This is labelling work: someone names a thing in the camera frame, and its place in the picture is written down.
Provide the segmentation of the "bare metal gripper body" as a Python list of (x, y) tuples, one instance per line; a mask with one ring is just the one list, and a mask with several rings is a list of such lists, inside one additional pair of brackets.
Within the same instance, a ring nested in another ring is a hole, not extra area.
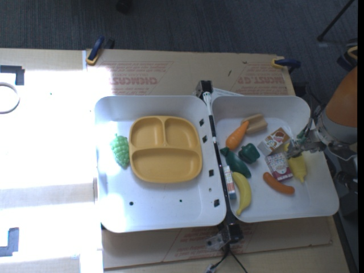
[(344, 161), (357, 156), (350, 144), (333, 137), (324, 129), (302, 130), (297, 136), (297, 142), (303, 151), (324, 151), (327, 148), (331, 154)]

